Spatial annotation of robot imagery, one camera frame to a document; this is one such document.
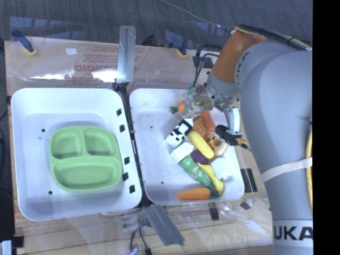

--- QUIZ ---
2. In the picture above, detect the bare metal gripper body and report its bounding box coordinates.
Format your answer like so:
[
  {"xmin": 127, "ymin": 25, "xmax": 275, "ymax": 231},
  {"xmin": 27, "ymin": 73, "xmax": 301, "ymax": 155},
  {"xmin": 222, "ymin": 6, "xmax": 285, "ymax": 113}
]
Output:
[{"xmin": 190, "ymin": 84, "xmax": 241, "ymax": 113}]

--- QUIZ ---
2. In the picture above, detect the green divided plate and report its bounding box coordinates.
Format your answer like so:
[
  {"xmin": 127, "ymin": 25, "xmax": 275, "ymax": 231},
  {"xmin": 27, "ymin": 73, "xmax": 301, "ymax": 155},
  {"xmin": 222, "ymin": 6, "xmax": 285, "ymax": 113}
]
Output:
[{"xmin": 49, "ymin": 125, "xmax": 124, "ymax": 193}]

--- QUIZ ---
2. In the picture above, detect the purple eggplant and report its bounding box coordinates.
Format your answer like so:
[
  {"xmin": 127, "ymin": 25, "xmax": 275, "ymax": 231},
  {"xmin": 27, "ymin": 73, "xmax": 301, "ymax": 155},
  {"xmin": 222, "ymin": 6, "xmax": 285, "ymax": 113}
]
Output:
[{"xmin": 190, "ymin": 149, "xmax": 209, "ymax": 166}]

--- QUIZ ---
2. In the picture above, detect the brown waffle biscuit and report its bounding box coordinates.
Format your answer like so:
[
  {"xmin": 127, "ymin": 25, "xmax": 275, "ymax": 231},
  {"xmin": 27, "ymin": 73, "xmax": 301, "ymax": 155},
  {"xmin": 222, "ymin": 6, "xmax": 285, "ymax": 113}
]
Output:
[{"xmin": 192, "ymin": 116, "xmax": 208, "ymax": 138}]

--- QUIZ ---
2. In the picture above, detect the white plastic tray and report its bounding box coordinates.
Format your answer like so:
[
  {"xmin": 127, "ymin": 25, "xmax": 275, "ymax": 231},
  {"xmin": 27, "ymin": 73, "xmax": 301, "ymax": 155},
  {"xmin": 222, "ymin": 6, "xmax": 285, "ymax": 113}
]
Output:
[
  {"xmin": 10, "ymin": 87, "xmax": 143, "ymax": 222},
  {"xmin": 129, "ymin": 88, "xmax": 245, "ymax": 207}
]

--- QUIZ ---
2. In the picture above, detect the pizza slice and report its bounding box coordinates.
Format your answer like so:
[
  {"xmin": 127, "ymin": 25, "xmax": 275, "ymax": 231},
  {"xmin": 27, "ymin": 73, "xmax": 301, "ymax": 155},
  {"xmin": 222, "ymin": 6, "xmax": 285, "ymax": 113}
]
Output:
[{"xmin": 204, "ymin": 133, "xmax": 230, "ymax": 158}]

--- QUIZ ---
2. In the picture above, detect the white carton black print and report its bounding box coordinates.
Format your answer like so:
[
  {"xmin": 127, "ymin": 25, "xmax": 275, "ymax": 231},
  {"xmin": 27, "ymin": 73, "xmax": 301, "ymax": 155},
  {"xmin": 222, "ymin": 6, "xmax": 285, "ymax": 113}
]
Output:
[{"xmin": 165, "ymin": 118, "xmax": 194, "ymax": 149}]

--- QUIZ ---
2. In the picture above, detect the yellow corn cob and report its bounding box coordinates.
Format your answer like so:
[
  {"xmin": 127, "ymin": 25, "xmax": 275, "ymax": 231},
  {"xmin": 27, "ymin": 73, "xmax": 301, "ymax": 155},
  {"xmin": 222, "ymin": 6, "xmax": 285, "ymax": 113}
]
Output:
[{"xmin": 188, "ymin": 130, "xmax": 215, "ymax": 160}]

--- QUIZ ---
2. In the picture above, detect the small orange carrot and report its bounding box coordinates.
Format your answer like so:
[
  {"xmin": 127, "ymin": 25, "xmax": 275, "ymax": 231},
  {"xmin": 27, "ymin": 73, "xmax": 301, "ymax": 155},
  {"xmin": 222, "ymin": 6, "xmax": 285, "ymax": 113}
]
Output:
[{"xmin": 170, "ymin": 101, "xmax": 186, "ymax": 115}]

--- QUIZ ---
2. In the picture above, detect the large orange carrot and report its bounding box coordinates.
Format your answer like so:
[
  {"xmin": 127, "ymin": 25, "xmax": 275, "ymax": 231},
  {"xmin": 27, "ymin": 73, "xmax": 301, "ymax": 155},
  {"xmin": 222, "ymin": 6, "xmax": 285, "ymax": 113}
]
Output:
[{"xmin": 175, "ymin": 186, "xmax": 219, "ymax": 201}]

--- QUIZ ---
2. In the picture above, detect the brown cardboard board red print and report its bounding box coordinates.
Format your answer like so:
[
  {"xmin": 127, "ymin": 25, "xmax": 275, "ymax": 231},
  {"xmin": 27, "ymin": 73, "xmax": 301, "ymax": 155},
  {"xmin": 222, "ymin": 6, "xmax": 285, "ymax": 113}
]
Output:
[{"xmin": 4, "ymin": 36, "xmax": 274, "ymax": 255}]

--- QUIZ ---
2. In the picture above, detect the yellow banana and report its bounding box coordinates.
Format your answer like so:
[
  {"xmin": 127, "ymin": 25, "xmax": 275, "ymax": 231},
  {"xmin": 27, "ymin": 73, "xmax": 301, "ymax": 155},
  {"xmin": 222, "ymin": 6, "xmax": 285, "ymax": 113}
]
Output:
[{"xmin": 197, "ymin": 162, "xmax": 225, "ymax": 197}]

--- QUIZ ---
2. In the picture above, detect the black cylinder on white bracket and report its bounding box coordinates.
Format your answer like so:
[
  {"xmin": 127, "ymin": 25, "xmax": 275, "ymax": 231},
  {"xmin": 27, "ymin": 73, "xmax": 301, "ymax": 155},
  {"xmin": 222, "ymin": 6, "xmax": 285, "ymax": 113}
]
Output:
[{"xmin": 215, "ymin": 107, "xmax": 244, "ymax": 146}]

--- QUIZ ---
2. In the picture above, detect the orange sausage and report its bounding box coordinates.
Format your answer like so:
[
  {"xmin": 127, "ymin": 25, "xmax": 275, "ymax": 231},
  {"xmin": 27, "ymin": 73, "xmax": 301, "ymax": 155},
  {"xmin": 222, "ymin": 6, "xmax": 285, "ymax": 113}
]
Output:
[{"xmin": 201, "ymin": 110, "xmax": 216, "ymax": 133}]

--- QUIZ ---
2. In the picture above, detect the green bottle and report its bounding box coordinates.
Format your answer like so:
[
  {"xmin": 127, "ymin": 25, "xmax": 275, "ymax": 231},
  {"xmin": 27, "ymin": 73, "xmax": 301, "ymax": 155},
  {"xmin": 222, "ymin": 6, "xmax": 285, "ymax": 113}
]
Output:
[{"xmin": 178, "ymin": 155, "xmax": 215, "ymax": 190}]

